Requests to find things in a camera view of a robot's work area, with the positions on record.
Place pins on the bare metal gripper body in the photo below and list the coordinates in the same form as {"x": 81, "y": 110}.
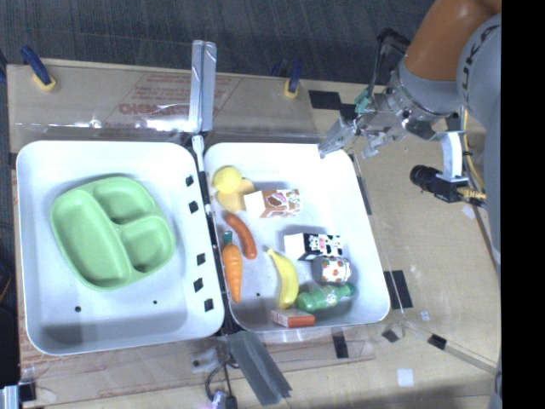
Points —
{"x": 383, "y": 117}

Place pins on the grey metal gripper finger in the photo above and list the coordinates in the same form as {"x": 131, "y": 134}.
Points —
{"x": 372, "y": 145}
{"x": 338, "y": 136}

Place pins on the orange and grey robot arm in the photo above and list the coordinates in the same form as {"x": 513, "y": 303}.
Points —
{"x": 443, "y": 28}

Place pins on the white plastic tray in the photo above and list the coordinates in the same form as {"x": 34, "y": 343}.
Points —
{"x": 340, "y": 194}
{"x": 127, "y": 322}

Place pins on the orange and white carton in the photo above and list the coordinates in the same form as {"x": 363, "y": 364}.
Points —
{"x": 272, "y": 203}

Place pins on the black and white carton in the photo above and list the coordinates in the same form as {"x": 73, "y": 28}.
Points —
{"x": 313, "y": 245}

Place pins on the yellow lemon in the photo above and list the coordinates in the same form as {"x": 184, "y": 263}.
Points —
{"x": 225, "y": 178}

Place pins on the pale orange toy bread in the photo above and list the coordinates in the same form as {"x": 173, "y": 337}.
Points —
{"x": 232, "y": 202}

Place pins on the white can with red print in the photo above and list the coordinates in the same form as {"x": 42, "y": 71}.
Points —
{"x": 333, "y": 269}

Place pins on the orange-red sausage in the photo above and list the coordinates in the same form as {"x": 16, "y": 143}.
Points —
{"x": 242, "y": 233}

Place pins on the yellow banana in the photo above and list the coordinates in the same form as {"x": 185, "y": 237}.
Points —
{"x": 288, "y": 279}

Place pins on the thin black and white rod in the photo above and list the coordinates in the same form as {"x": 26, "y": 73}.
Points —
{"x": 211, "y": 228}

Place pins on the green bottle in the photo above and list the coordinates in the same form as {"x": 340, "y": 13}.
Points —
{"x": 321, "y": 298}

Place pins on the orange carrot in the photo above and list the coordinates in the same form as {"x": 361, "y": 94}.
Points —
{"x": 232, "y": 269}

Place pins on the small orange packet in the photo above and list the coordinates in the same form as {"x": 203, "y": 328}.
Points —
{"x": 293, "y": 318}

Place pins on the brown cardboard board red print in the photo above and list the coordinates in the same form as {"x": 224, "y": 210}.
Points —
{"x": 106, "y": 92}

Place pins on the green divided plate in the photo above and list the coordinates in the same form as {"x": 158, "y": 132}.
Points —
{"x": 85, "y": 237}

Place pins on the black cylinder on white bracket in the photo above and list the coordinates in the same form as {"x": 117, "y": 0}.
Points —
{"x": 440, "y": 183}

